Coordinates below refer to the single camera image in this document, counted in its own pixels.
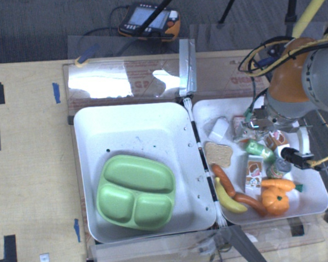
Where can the brown cardboard board red print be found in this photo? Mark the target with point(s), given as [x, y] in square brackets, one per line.
[221, 75]

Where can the grey and green can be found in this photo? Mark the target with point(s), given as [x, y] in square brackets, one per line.
[277, 170]

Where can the tan bread slice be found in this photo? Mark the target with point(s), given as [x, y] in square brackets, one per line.
[218, 154]

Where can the small white and brown carton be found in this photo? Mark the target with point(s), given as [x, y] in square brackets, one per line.
[278, 141]

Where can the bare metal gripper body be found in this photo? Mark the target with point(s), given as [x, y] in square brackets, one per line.
[262, 120]

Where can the yellow banana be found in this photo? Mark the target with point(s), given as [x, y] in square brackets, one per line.
[229, 201]

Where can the white plastic tray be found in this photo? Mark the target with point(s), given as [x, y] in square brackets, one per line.
[307, 198]
[152, 123]

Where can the orange carrot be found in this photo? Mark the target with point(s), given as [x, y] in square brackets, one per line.
[279, 184]

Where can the black cylinder on white bracket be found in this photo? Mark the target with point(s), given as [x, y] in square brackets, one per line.
[294, 157]

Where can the green divided plate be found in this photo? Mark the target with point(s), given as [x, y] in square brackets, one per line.
[135, 192]

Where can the tall white and brown carton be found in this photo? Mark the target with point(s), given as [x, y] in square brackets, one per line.
[253, 174]

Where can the orange-red sausage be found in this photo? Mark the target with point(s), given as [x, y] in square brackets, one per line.
[251, 202]
[224, 180]

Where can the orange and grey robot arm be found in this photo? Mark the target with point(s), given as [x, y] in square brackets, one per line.
[290, 83]

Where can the orange pumpkin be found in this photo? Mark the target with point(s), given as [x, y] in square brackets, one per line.
[275, 202]

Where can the green bottle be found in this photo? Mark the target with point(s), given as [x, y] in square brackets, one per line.
[258, 149]

